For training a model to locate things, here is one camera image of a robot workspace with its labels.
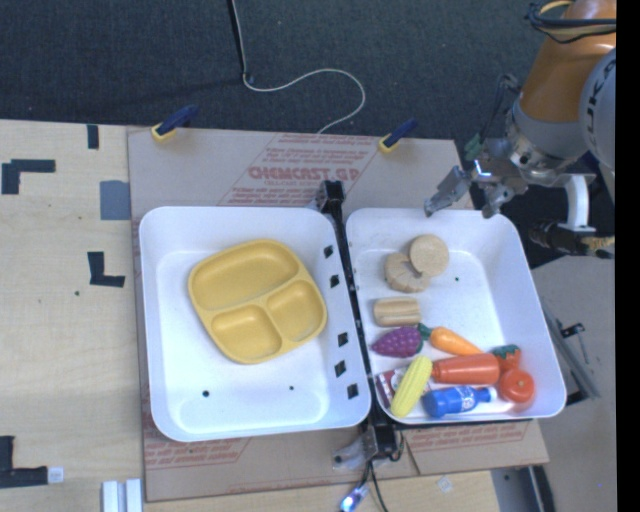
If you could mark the yellow divided plate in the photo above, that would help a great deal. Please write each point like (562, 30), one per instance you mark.
(255, 297)

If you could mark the purple grapes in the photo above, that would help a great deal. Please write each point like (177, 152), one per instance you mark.
(397, 342)

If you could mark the round tan biscuit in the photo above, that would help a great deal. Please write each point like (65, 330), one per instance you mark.
(430, 254)

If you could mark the orange carrot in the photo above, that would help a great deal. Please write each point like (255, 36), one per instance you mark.
(452, 341)

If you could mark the red strawberry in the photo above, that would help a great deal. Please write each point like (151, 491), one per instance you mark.
(510, 356)

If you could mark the brown cardboard board red print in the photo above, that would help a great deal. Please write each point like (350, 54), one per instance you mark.
(210, 165)

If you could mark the white plastic tray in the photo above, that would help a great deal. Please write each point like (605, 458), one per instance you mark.
(185, 400)
(480, 300)

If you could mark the tan bread roll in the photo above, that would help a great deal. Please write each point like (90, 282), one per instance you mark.
(396, 311)

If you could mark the black cylinder on white bracket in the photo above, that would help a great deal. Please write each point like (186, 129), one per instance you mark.
(570, 227)

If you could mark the orange sausage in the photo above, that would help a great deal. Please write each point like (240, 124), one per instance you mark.
(465, 369)

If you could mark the red and white packet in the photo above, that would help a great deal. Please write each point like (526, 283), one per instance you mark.
(389, 382)

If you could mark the blue bottle white cap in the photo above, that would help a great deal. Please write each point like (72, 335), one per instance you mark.
(452, 401)

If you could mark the yellow corn cob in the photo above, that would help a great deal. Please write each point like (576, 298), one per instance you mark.
(411, 386)

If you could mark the thin black rod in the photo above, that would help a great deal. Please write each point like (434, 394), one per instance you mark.
(350, 285)

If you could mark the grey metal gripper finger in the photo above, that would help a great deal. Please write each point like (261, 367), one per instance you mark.
(494, 200)
(446, 192)

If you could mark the orange tomato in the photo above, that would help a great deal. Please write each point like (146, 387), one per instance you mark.
(517, 386)

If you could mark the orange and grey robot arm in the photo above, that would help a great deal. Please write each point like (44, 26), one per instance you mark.
(565, 75)

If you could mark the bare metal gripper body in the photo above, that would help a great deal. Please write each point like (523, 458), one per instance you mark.
(510, 167)

